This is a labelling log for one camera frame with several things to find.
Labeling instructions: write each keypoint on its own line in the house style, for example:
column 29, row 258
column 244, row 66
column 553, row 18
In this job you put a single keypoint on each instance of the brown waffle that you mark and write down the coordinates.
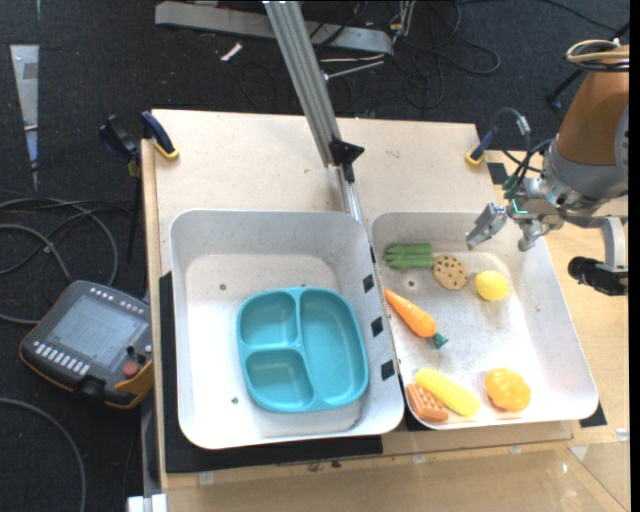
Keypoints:
column 425, row 404

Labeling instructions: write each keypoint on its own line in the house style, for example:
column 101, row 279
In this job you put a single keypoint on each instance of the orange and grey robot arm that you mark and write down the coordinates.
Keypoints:
column 590, row 120

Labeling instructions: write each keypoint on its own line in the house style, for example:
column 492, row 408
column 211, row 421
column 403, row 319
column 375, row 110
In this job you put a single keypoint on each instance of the white plastic tray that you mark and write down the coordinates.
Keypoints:
column 500, row 340
column 210, row 320

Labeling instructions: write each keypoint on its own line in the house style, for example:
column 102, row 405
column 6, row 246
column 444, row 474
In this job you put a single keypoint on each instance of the orange carrot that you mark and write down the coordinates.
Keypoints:
column 412, row 316

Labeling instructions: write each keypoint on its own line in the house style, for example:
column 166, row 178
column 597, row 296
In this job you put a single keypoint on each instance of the yellow corn cob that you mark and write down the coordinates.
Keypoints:
column 447, row 392

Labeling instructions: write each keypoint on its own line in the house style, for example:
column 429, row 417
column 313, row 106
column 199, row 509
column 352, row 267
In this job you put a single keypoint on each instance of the thin black and white rod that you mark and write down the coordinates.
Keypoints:
column 380, row 282

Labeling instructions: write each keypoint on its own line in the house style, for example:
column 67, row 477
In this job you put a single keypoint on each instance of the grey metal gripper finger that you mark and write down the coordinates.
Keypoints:
column 484, row 226
column 530, row 236

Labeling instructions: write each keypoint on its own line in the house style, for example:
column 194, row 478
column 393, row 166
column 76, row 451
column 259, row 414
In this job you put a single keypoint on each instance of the pale wood board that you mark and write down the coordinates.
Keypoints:
column 240, row 165

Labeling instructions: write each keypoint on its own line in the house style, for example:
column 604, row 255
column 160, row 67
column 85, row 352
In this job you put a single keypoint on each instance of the brown chocolate chip biscuit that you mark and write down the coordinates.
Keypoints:
column 450, row 272

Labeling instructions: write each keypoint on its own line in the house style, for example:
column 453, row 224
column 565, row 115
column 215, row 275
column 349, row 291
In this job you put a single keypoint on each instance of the black cylinder on white bracket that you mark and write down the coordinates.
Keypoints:
column 597, row 276

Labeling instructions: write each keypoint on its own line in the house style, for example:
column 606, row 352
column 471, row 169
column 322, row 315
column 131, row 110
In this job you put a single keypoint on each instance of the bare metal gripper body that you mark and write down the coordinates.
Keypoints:
column 537, row 202

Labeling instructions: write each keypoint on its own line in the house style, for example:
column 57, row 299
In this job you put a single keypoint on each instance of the green asparagus bundle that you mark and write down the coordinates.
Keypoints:
column 410, row 256

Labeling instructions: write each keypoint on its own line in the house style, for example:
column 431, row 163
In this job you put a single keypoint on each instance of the blue divided plate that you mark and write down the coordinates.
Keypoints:
column 325, row 340

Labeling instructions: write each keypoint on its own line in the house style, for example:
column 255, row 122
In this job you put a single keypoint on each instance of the yellow bell pepper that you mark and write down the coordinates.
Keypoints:
column 507, row 390

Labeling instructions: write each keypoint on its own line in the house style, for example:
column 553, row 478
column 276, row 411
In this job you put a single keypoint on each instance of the yellow lemon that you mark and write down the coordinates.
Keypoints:
column 491, row 286

